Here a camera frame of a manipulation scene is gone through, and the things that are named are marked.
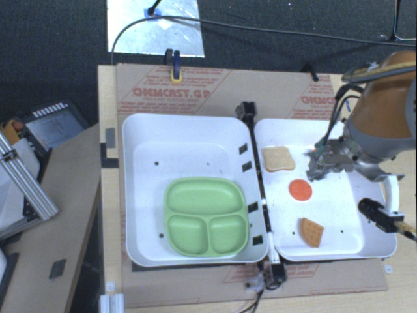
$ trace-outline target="green plate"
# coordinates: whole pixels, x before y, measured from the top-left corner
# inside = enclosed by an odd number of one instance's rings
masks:
[[[164,218],[169,242],[182,255],[234,255],[248,241],[245,199],[229,180],[189,177],[173,181],[165,191]]]

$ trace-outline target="white tray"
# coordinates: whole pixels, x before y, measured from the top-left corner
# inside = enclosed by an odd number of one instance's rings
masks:
[[[255,126],[275,248],[291,261],[390,256],[397,246],[395,234],[384,233],[369,223],[357,207],[365,197],[384,204],[379,183],[372,183],[356,172],[329,173],[323,180],[308,181],[309,157],[305,153],[314,148],[327,126],[326,121],[290,119],[263,119]],[[339,137],[342,130],[343,125],[337,124],[330,137]],[[296,168],[266,171],[262,150],[268,146],[286,146]],[[291,197],[288,186],[294,179],[309,182],[313,189],[310,200],[296,201]],[[299,222],[303,217],[324,227],[319,248],[308,246],[301,238]]]
[[[130,258],[146,267],[208,263],[249,263],[268,249],[259,185],[249,130],[231,117],[198,117],[140,113],[122,128],[126,191],[126,247]],[[240,154],[240,147],[247,151]],[[242,171],[251,162],[252,168]],[[220,177],[236,183],[246,204],[249,240],[233,256],[195,258],[176,252],[164,226],[164,192],[181,177]],[[262,243],[253,245],[253,238]]]

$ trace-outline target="black floor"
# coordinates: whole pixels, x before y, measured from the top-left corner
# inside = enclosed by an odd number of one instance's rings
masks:
[[[208,20],[378,41],[389,37],[394,0],[197,0]],[[106,0],[0,0],[0,122],[47,102],[68,99],[98,121],[97,65],[109,64]],[[416,36],[416,0],[402,0],[398,33]],[[203,25],[204,59],[183,65],[343,73],[411,48]],[[116,62],[162,63],[162,57],[116,55]],[[99,276],[95,223],[73,312],[96,310]]]

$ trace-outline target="toy bread slice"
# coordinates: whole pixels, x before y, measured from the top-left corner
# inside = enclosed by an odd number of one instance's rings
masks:
[[[262,150],[265,168],[269,172],[293,170],[295,163],[285,146],[266,147]]]
[[[307,218],[301,220],[301,236],[312,247],[320,246],[324,227]]]

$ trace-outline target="silver metal sheet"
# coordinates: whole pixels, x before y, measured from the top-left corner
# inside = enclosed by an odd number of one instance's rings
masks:
[[[146,18],[156,0],[108,0],[108,51],[129,23]],[[162,0],[155,14],[198,18],[197,0]],[[115,52],[164,55],[171,48],[183,57],[204,57],[198,22],[154,20],[134,25],[119,39]]]

